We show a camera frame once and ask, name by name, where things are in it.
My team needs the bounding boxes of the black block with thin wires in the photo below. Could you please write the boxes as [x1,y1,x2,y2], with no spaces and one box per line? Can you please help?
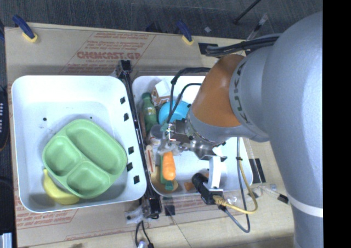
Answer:
[117,59,133,77]
[140,195,163,219]

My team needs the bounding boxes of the green divided plate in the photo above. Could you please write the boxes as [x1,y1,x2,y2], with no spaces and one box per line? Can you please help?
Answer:
[42,118,128,200]

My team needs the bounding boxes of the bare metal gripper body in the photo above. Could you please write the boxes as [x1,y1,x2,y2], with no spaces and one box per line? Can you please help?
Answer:
[166,119,228,162]

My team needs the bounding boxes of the orange carrot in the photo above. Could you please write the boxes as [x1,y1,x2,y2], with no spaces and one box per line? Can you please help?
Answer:
[159,151,177,191]

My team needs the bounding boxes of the brown cardboard board red print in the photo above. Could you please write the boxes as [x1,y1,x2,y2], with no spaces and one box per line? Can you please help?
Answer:
[4,21,296,248]

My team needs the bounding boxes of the white and orange carton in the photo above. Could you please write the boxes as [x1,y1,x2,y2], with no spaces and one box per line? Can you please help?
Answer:
[150,78,173,107]

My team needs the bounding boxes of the yellow banana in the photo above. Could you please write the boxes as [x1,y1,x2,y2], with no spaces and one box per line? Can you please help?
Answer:
[42,168,81,206]

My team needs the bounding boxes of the white and red packet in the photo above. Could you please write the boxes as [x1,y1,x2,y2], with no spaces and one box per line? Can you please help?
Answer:
[145,144,157,174]

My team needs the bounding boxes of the small grey can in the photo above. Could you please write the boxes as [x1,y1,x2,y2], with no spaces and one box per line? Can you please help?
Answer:
[149,123,166,146]

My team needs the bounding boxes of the white plastic tray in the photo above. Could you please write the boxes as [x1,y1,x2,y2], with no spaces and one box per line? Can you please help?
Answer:
[131,75,254,198]
[10,75,148,213]

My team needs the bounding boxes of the black cylinder on white bracket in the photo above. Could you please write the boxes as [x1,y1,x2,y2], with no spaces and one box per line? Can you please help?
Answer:
[191,155,228,205]

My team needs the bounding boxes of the green bottle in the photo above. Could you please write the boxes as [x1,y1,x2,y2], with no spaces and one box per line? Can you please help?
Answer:
[140,92,159,133]

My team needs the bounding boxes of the brown sausage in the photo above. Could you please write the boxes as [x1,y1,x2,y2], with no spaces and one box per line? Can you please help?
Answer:
[139,111,148,144]

